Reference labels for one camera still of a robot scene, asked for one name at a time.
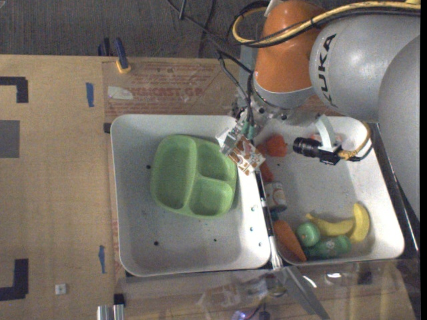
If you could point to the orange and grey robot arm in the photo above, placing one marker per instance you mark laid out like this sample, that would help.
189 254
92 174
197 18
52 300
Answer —
350 65

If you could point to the yellow banana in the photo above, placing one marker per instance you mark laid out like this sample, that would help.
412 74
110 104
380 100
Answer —
337 227

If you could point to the white plastic tray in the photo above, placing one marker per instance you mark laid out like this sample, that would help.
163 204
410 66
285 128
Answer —
333 185
187 245

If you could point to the orange carrot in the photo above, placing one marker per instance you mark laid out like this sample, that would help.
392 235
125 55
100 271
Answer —
288 240

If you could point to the green toy apple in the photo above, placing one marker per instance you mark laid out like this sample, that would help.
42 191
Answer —
307 234

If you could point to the white and brown carton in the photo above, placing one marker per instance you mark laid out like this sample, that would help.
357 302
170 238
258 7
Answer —
248 155

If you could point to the small white can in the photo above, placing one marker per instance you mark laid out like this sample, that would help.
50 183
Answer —
277 196

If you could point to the red toy pepper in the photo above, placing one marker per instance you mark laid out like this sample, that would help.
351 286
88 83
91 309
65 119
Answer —
276 146

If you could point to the black cylinder on white bracket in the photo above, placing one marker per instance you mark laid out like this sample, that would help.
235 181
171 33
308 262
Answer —
308 148

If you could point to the green divided plate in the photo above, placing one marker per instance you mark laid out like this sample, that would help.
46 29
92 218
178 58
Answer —
187 175

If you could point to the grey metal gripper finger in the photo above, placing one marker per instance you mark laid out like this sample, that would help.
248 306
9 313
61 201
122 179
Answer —
229 142

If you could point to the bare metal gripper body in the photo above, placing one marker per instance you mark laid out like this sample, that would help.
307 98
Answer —
267 113

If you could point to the green bottle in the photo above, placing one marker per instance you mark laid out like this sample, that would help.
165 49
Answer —
330 247

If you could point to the red sausage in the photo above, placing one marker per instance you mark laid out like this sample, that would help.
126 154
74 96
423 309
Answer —
266 172

